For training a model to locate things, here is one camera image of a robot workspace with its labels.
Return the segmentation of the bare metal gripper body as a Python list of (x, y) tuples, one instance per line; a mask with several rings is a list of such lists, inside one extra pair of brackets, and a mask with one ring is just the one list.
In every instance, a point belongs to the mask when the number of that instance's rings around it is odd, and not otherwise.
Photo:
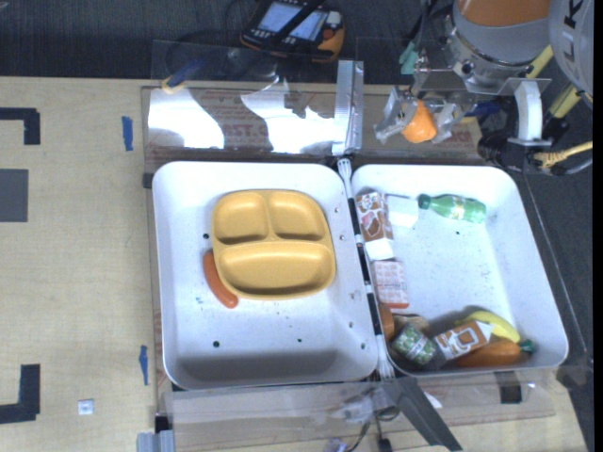
[(473, 105), (499, 95), (508, 79), (531, 67), (529, 60), (492, 59), (458, 40), (429, 40), (418, 53), (413, 95), (427, 103)]

